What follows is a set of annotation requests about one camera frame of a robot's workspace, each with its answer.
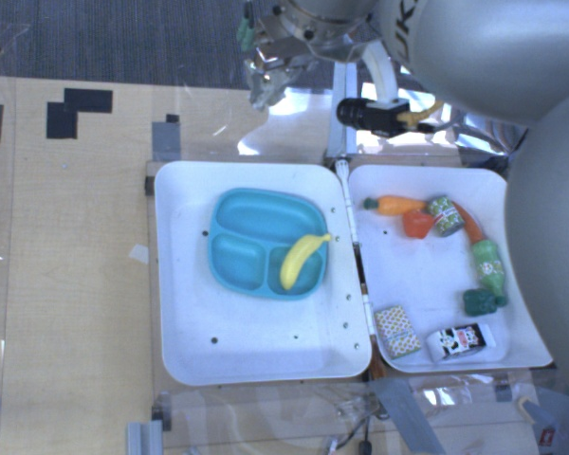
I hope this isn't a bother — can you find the red toy pepper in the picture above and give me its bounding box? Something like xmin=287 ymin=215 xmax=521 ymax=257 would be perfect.
xmin=402 ymin=209 xmax=436 ymax=241

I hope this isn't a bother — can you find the green patterned can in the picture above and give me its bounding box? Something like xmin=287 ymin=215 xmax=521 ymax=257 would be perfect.
xmin=426 ymin=195 xmax=467 ymax=239

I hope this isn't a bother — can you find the white cow print carton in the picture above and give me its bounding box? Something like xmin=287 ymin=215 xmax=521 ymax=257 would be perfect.
xmin=425 ymin=322 xmax=498 ymax=364

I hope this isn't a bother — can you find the black cylinder on white bracket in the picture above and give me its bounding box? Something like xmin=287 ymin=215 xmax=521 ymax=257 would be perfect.
xmin=336 ymin=44 xmax=412 ymax=137

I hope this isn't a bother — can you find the white plastic tray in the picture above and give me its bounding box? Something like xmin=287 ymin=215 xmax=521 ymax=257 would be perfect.
xmin=348 ymin=164 xmax=555 ymax=374
xmin=154 ymin=160 xmax=374 ymax=388

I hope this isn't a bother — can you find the blue divided plate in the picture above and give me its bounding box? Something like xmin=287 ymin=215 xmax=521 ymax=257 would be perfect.
xmin=207 ymin=187 xmax=330 ymax=301

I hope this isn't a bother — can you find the long orange carrot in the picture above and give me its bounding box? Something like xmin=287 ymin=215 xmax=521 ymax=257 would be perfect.
xmin=450 ymin=200 xmax=486 ymax=246

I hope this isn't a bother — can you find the yellow banana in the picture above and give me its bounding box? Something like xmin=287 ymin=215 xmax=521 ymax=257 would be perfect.
xmin=279 ymin=232 xmax=333 ymax=291

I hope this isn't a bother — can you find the dark green toy pepper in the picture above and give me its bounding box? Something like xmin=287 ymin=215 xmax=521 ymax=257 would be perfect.
xmin=463 ymin=287 xmax=499 ymax=318

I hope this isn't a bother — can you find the yellow patterned carton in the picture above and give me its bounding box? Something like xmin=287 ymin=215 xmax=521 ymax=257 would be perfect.
xmin=373 ymin=304 xmax=423 ymax=361

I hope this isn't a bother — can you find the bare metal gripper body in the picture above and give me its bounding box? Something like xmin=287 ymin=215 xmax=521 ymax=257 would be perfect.
xmin=252 ymin=0 xmax=372 ymax=75

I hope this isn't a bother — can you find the orange carrot with green top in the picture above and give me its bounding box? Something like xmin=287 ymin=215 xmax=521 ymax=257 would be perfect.
xmin=362 ymin=194 xmax=429 ymax=217

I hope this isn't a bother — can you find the green patterned bottle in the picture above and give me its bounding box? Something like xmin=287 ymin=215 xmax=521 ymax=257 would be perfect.
xmin=470 ymin=239 xmax=509 ymax=308

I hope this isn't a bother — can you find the thin black and white rod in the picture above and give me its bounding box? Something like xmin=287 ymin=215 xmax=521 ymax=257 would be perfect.
xmin=335 ymin=158 xmax=376 ymax=337

